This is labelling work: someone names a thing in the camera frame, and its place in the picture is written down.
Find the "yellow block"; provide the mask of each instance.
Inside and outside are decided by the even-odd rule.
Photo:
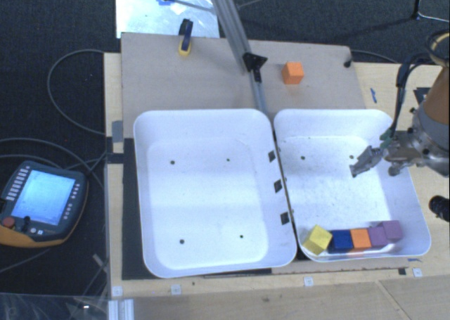
[[[314,254],[319,255],[328,247],[332,237],[333,235],[330,232],[321,228],[319,225],[316,225],[309,233],[307,239],[303,242],[303,247]]]

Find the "purple block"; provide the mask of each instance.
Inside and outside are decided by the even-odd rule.
[[[372,248],[384,248],[389,242],[382,227],[369,227],[368,237],[371,239]]]
[[[382,227],[385,230],[387,241],[395,243],[403,238],[403,231],[398,220],[391,220],[388,222],[381,222],[377,227]]]

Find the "empty white tray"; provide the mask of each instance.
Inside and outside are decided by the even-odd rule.
[[[391,177],[390,164],[353,178],[349,166],[368,146],[378,147],[379,136],[392,120],[378,110],[283,110],[274,127],[288,197],[299,242],[318,224],[327,230],[376,226],[399,220],[404,238],[382,250],[319,256],[320,262],[367,257],[416,256],[430,246],[425,222],[408,169]]]
[[[134,141],[143,258],[154,275],[293,260],[297,244],[272,128],[261,112],[149,111],[136,119]]]

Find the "yellow and blue tool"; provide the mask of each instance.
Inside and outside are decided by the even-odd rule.
[[[184,38],[180,41],[180,45],[178,46],[178,52],[181,56],[187,56],[191,53],[191,35],[192,35],[192,27],[194,23],[188,19],[183,19],[183,22],[180,26],[180,35],[184,35]]]

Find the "orange cube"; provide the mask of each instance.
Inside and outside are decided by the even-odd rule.
[[[299,84],[304,76],[302,63],[286,63],[281,70],[281,74],[285,84]]]
[[[372,247],[367,229],[352,229],[350,234],[353,240],[353,251],[363,251]]]

